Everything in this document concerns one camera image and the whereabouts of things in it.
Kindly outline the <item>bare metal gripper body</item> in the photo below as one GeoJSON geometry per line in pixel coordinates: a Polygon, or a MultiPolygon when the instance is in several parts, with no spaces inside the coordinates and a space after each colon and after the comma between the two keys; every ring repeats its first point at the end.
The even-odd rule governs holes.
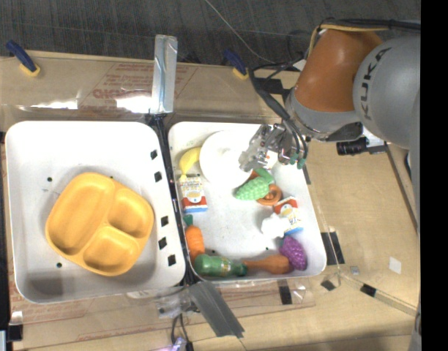
{"type": "Polygon", "coordinates": [[[300,131],[287,124],[262,124],[250,139],[250,150],[266,149],[269,164],[304,166],[307,161],[307,142],[300,131]]]}

